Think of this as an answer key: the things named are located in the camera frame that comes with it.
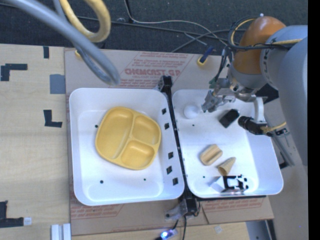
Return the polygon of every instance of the gray tape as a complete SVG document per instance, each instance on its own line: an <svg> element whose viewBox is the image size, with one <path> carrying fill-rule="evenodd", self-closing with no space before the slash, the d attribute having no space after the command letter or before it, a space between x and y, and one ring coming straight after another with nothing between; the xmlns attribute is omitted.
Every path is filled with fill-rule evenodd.
<svg viewBox="0 0 320 240"><path fill-rule="evenodd" d="M66 81L65 76L61 74L50 75L50 94L65 94Z"/></svg>

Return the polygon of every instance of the cone-shaped food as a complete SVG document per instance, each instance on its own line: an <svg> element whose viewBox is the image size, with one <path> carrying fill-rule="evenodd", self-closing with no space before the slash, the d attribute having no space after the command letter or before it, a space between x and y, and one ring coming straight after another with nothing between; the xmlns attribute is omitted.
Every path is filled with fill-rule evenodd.
<svg viewBox="0 0 320 240"><path fill-rule="evenodd" d="M236 161L235 157L230 157L219 165L218 170L222 176L227 176Z"/></svg>
<svg viewBox="0 0 320 240"><path fill-rule="evenodd" d="M200 160L205 166L209 166L217 161L217 159L222 156L222 153L222 150L217 144L213 144L201 153Z"/></svg>

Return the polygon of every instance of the gray hose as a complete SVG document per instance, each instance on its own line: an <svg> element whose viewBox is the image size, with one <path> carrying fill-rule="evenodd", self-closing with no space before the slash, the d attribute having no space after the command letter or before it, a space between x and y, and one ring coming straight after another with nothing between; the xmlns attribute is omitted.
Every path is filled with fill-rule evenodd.
<svg viewBox="0 0 320 240"><path fill-rule="evenodd" d="M68 22L67 17L64 13L64 10L62 9L62 6L60 4L60 1L59 0L52 0L52 2L53 2L53 5L54 5L56 12L61 17L61 19ZM111 82L110 77L100 70L100 68L91 60L91 58L82 50L81 47L75 45L74 43L73 43L73 46L76 48L77 52L80 54L80 56L83 59L83 61L85 62L85 64L89 67L89 69L91 69L91 71L98 78L100 78L102 81L104 81L106 83Z"/></svg>
<svg viewBox="0 0 320 240"><path fill-rule="evenodd" d="M53 30L57 31L66 39L70 40L76 47L76 49L82 49L82 55L84 58L86 57L84 54L87 54L87 59L90 60L91 57L104 70L104 72L102 72L97 66L95 67L98 72L94 73L101 80L107 82L108 84L120 84L121 79L119 73L115 66L109 61L109 59L75 27L73 27L66 20L63 20L61 16L59 16L56 12L52 11L37 0L4 1L30 14L34 18L51 27Z"/></svg>

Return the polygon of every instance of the yellow plate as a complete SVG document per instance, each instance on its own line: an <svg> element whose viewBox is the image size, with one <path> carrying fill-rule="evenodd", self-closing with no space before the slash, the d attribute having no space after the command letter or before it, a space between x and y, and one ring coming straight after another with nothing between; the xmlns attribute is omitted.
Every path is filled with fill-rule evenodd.
<svg viewBox="0 0 320 240"><path fill-rule="evenodd" d="M142 170L155 159L161 129L150 117L127 107L111 108L95 137L99 155L116 165Z"/></svg>

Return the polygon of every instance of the cardboard sheet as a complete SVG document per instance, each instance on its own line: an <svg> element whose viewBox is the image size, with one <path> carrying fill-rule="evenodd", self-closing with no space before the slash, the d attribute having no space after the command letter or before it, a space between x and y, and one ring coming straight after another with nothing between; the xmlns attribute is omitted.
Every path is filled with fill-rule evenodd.
<svg viewBox="0 0 320 240"><path fill-rule="evenodd" d="M171 76L172 93L180 89L207 89L220 65L219 56L209 56L203 67L197 65L200 54L144 51L104 50L118 69L121 84L117 88L156 88L162 75ZM114 88L99 80L75 55L65 49L65 83L70 182L70 219L73 236L110 232L171 228L175 221L166 220L167 210L178 200L150 201L129 204L86 206L73 192L72 151L70 143L69 96L78 88ZM205 200L197 217L188 218L188 225L207 225L273 219L268 197Z"/></svg>

